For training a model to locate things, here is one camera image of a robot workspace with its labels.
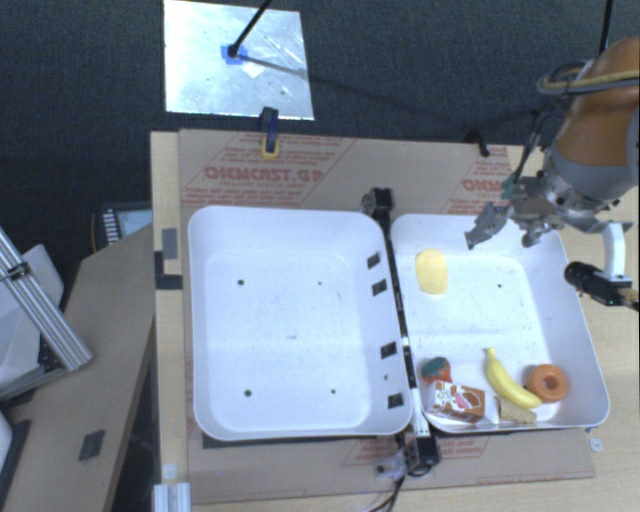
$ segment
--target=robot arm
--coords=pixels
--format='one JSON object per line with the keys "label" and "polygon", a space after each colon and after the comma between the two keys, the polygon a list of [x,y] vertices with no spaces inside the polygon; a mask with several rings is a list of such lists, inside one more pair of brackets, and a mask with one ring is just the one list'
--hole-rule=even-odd
{"label": "robot arm", "polygon": [[[503,183],[508,206],[486,205],[475,228],[465,233],[469,249],[499,232],[508,219],[525,231],[525,247],[566,225],[585,234],[599,233],[605,243],[605,269],[570,266],[567,281],[604,304],[638,309],[637,294],[630,294],[631,280],[623,275],[624,231],[632,224],[603,222],[596,214],[638,185],[639,59],[640,38],[624,39],[582,67],[564,66],[540,79],[540,92],[571,99],[562,125],[542,170],[535,177],[521,177],[542,123],[551,115],[543,113],[520,165]],[[574,79],[566,78],[575,73]]]}

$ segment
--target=candy bar wrapper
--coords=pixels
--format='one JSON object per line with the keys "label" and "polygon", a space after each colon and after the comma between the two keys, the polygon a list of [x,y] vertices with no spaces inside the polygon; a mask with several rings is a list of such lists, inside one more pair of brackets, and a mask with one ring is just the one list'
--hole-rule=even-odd
{"label": "candy bar wrapper", "polygon": [[481,389],[436,380],[422,396],[428,414],[468,423],[484,417],[485,395]]}

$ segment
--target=strawberry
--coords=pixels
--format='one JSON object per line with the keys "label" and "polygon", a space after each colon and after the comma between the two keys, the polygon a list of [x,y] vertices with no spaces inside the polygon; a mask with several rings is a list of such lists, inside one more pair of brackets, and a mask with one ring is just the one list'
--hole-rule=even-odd
{"label": "strawberry", "polygon": [[434,380],[451,382],[451,365],[444,357],[430,359],[420,369],[422,380],[431,384]]}

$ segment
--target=toy food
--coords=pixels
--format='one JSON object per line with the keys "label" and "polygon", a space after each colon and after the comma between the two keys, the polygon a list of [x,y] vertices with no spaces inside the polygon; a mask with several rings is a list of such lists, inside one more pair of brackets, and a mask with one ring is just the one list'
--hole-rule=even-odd
{"label": "toy food", "polygon": [[535,423],[538,418],[535,412],[520,407],[501,396],[498,397],[498,414],[501,420],[518,423]]}
{"label": "toy food", "polygon": [[449,286],[449,272],[444,254],[426,249],[416,256],[416,274],[423,292],[443,294]]}
{"label": "toy food", "polygon": [[527,388],[544,403],[552,403],[565,397],[569,384],[560,368],[552,364],[541,364],[529,374]]}
{"label": "toy food", "polygon": [[427,384],[434,380],[451,382],[451,365],[444,357],[434,357],[422,365],[420,376]]}
{"label": "toy food", "polygon": [[475,423],[484,417],[484,391],[435,380],[423,395],[429,414]]}
{"label": "toy food", "polygon": [[487,349],[485,373],[493,390],[501,397],[511,400],[514,404],[525,409],[533,409],[542,403],[540,398],[514,382],[496,357],[494,348]]}

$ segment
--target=yellow sponge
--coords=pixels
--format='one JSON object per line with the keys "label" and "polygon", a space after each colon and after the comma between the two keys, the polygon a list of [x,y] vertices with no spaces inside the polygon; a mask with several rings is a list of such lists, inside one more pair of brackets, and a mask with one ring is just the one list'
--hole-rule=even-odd
{"label": "yellow sponge", "polygon": [[438,249],[426,249],[416,256],[416,274],[423,292],[440,295],[449,287],[447,260]]}

